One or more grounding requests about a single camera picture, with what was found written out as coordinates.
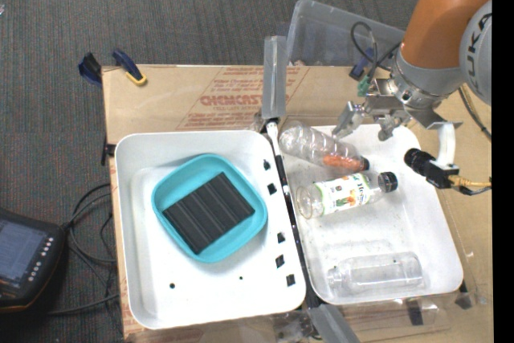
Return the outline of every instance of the bottle label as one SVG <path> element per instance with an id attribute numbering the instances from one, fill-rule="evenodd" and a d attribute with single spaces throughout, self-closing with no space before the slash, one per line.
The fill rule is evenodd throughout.
<path id="1" fill-rule="evenodd" d="M 365 205 L 371 197 L 368 179 L 360 173 L 314 185 L 321 192 L 323 214 Z"/>

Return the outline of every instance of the black rectangular pad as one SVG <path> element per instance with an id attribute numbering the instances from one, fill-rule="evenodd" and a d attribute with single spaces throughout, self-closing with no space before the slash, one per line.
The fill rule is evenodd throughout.
<path id="1" fill-rule="evenodd" d="M 196 255 L 254 213 L 224 173 L 162 212 Z"/>

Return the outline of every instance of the gray carpet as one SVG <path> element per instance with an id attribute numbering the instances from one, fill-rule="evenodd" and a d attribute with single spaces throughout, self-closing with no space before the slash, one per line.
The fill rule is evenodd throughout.
<path id="1" fill-rule="evenodd" d="M 77 69 L 87 52 L 103 65 L 115 63 L 115 47 L 136 63 L 262 64 L 265 36 L 287 34 L 297 1 L 0 0 L 0 206 L 61 224 L 108 182 L 102 93 Z M 418 0 L 316 1 L 405 30 Z M 114 250 L 109 207 L 95 200 L 75 228 L 80 246 L 104 259 Z M 67 249 L 33 307 L 0 315 L 0 342 L 120 341 L 116 299 L 48 314 L 100 300 L 106 285 L 117 293 L 114 263 L 94 268 L 103 281 Z"/>

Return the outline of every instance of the black cable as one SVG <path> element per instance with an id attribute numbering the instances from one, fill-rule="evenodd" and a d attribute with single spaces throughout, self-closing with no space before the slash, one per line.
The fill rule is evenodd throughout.
<path id="1" fill-rule="evenodd" d="M 89 190 L 84 196 L 82 196 L 82 198 L 75 205 L 75 207 L 74 207 L 74 209 L 72 211 L 72 216 L 71 216 L 69 222 L 62 225 L 62 228 L 69 234 L 71 240 L 73 241 L 73 243 L 75 245 L 75 247 L 69 247 L 70 250 L 74 251 L 89 266 L 89 268 L 91 268 L 91 270 L 96 275 L 96 277 L 98 277 L 100 282 L 104 285 L 104 287 L 105 287 L 104 298 L 100 299 L 100 300 L 96 300 L 96 301 L 91 302 L 89 304 L 84 304 L 82 306 L 75 307 L 75 308 L 66 308 L 66 309 L 62 309 L 62 310 L 51 311 L 51 312 L 48 312 L 47 314 L 49 316 L 60 316 L 60 315 L 73 314 L 73 313 L 76 313 L 78 311 L 85 310 L 87 308 L 92 308 L 94 306 L 97 306 L 98 304 L 105 303 L 106 309 L 108 310 L 108 314 L 111 317 L 111 320 L 115 324 L 117 330 L 123 336 L 123 330 L 120 327 L 119 323 L 114 318 L 114 316 L 113 316 L 113 314 L 112 314 L 112 312 L 111 312 L 111 310 L 110 310 L 110 308 L 108 306 L 108 302 L 109 301 L 114 300 L 114 299 L 120 297 L 119 293 L 116 293 L 116 294 L 113 294 L 113 295 L 109 294 L 110 284 L 111 284 L 111 281 L 112 281 L 112 272 L 113 272 L 113 269 L 116 267 L 116 259 L 113 258 L 113 253 L 111 253 L 111 251 L 109 250 L 107 242 L 106 242 L 106 240 L 105 240 L 105 238 L 103 236 L 104 228 L 107 226 L 108 222 L 111 220 L 112 213 L 109 213 L 108 218 L 104 221 L 102 227 L 100 228 L 100 238 L 102 239 L 102 242 L 105 245 L 105 248 L 106 248 L 107 252 L 109 253 L 109 255 L 112 257 L 112 259 L 102 259 L 102 258 L 99 258 L 99 257 L 94 256 L 94 255 L 90 255 L 89 253 L 87 253 L 79 245 L 79 243 L 77 242 L 77 240 L 75 238 L 74 232 L 73 232 L 73 225 L 75 224 L 75 220 L 80 216 L 80 214 L 82 214 L 87 208 L 89 208 L 97 200 L 100 200 L 101 198 L 104 198 L 106 196 L 110 196 L 111 195 L 111 193 L 109 191 L 108 194 L 102 194 L 100 196 L 97 196 L 96 198 L 92 199 L 90 202 L 84 204 L 81 207 L 82 203 L 85 201 L 86 198 L 88 198 L 88 196 L 90 196 L 91 194 L 93 194 L 97 190 L 103 189 L 104 187 L 110 187 L 110 183 L 104 183 L 104 184 L 98 185 L 98 186 L 94 187 L 93 189 Z M 92 265 L 92 262 L 90 262 L 89 260 L 96 260 L 96 261 L 102 262 L 102 263 L 110 263 L 110 268 L 109 268 L 109 271 L 108 271 L 108 278 L 107 278 L 107 280 L 105 280 L 100 275 L 100 273 Z M 117 307 L 121 311 L 121 307 L 120 307 L 119 301 L 117 301 Z"/>
<path id="2" fill-rule="evenodd" d="M 352 40 L 353 45 L 354 45 L 354 46 L 355 46 L 355 48 L 359 51 L 359 53 L 361 53 L 361 55 L 362 55 L 366 60 L 368 60 L 368 62 L 373 63 L 373 60 L 368 56 L 368 54 L 367 54 L 367 53 L 365 53 L 365 52 L 362 50 L 362 48 L 361 48 L 361 47 L 359 46 L 359 44 L 357 43 L 357 39 L 356 39 L 356 37 L 355 37 L 355 29 L 356 29 L 356 28 L 357 28 L 357 26 L 359 26 L 359 25 L 365 26 L 365 27 L 366 27 L 366 29 L 368 30 L 368 32 L 369 32 L 369 34 L 370 34 L 370 36 L 371 36 L 371 38 L 372 38 L 372 42 L 374 43 L 373 48 L 374 48 L 375 46 L 377 46 L 377 44 L 376 44 L 376 42 L 375 42 L 375 40 L 374 40 L 374 37 L 373 37 L 373 31 L 372 31 L 371 27 L 369 27 L 369 26 L 368 26 L 366 23 L 364 23 L 364 22 L 356 22 L 356 23 L 354 23 L 354 24 L 353 24 L 352 29 L 350 30 L 350 38 L 351 38 L 351 40 Z M 383 69 L 383 70 L 385 70 L 385 71 L 391 71 L 391 69 L 390 69 L 389 67 L 387 67 L 387 66 L 382 66 L 382 62 L 383 62 L 384 60 L 386 60 L 386 59 L 391 55 L 391 53 L 393 53 L 396 49 L 398 49 L 398 47 L 400 46 L 400 44 L 401 44 L 400 42 L 398 42 L 398 43 L 394 44 L 394 45 L 393 45 L 393 46 L 392 46 L 388 51 L 386 51 L 386 52 L 385 52 L 385 53 L 380 57 L 380 59 L 377 59 L 377 61 L 376 61 L 376 63 L 374 64 L 374 66 L 379 67 L 380 69 Z"/>
<path id="3" fill-rule="evenodd" d="M 84 304 L 82 306 L 78 306 L 76 308 L 67 308 L 67 309 L 64 309 L 64 310 L 55 310 L 53 312 L 48 312 L 47 315 L 49 315 L 49 316 L 61 316 L 61 315 L 64 315 L 64 314 L 72 314 L 72 313 L 78 312 L 80 310 L 85 310 L 86 308 L 92 308 L 94 306 L 97 306 L 98 304 L 102 304 L 104 302 L 116 299 L 118 297 L 120 297 L 119 293 L 117 293 L 116 295 L 107 296 L 104 299 L 97 300 L 97 301 L 94 301 L 92 303 L 88 303 L 88 304 Z"/>
<path id="4" fill-rule="evenodd" d="M 462 99 L 463 103 L 464 103 L 464 107 L 466 108 L 467 112 L 470 114 L 471 118 L 473 119 L 473 121 L 480 127 L 480 131 L 482 133 L 484 133 L 487 138 L 489 139 L 489 141 L 492 142 L 492 135 L 491 135 L 491 132 L 489 132 L 487 130 L 487 128 L 483 125 L 483 123 L 480 121 L 480 119 L 476 116 L 475 114 L 475 111 L 471 108 L 471 105 L 469 104 L 469 102 L 467 101 L 467 97 L 466 95 L 464 94 L 464 91 L 462 88 L 459 88 L 459 94 L 460 94 L 460 98 Z"/>
<path id="5" fill-rule="evenodd" d="M 481 194 L 483 192 L 487 192 L 488 190 L 492 190 L 492 186 L 483 187 L 482 189 L 471 190 L 466 186 L 459 186 L 458 191 L 462 194 L 467 194 L 468 196 L 474 196 L 475 194 Z"/>
<path id="6" fill-rule="evenodd" d="M 96 198 L 94 198 L 93 200 L 91 200 L 89 203 L 86 203 L 84 205 L 84 207 L 80 210 L 80 212 L 84 211 L 87 207 L 89 207 L 90 205 L 92 205 L 94 202 L 96 202 L 97 200 L 100 200 L 101 198 L 104 198 L 104 197 L 107 197 L 107 196 L 110 196 L 111 194 L 110 193 L 106 193 L 106 194 L 102 194 L 101 196 L 98 196 Z M 105 259 L 105 258 L 102 258 L 102 257 L 97 257 L 97 256 L 94 256 L 94 255 L 91 255 L 89 253 L 87 253 L 80 245 L 79 243 L 77 242 L 76 240 L 76 237 L 75 237 L 75 232 L 74 232 L 74 229 L 73 229 L 73 226 L 71 225 L 69 227 L 69 235 L 70 235 L 70 238 L 71 240 L 73 241 L 73 243 L 75 244 L 75 246 L 84 254 L 86 255 L 89 259 L 93 259 L 93 260 L 96 260 L 98 262 L 102 262 L 102 263 L 115 263 L 116 260 L 111 256 L 111 259 Z"/>
<path id="7" fill-rule="evenodd" d="M 355 30 L 357 29 L 358 26 L 363 26 L 369 33 L 369 37 L 371 38 L 371 45 L 373 46 L 373 60 L 371 60 L 368 55 L 366 54 L 365 51 L 363 51 L 361 49 L 361 47 L 358 45 L 357 43 L 357 39 L 355 37 Z M 375 37 L 373 35 L 373 31 L 371 30 L 371 27 L 367 24 L 367 23 L 364 23 L 364 22 L 355 22 L 353 25 L 352 25 L 352 28 L 350 30 L 350 38 L 353 42 L 353 45 L 355 46 L 355 48 L 364 56 L 367 58 L 367 60 L 369 62 L 372 63 L 372 66 L 371 68 L 369 69 L 369 72 L 368 72 L 368 78 L 369 80 L 371 80 L 375 74 L 375 71 L 377 70 L 377 42 L 375 41 Z"/>

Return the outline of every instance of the empty plastic bottle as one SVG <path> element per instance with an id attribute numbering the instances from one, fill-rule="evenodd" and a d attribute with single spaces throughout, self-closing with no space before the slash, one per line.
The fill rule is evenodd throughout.
<path id="1" fill-rule="evenodd" d="M 398 180 L 393 172 L 366 171 L 300 186 L 296 201 L 305 218 L 317 218 L 375 203 L 397 188 Z"/>
<path id="2" fill-rule="evenodd" d="M 314 165 L 329 166 L 340 174 L 352 174 L 369 169 L 369 161 L 356 147 L 336 142 L 326 133 L 304 123 L 289 121 L 280 133 L 280 149 Z"/>
<path id="3" fill-rule="evenodd" d="M 412 251 L 350 257 L 329 269 L 327 278 L 335 292 L 352 294 L 423 284 L 421 264 Z"/>

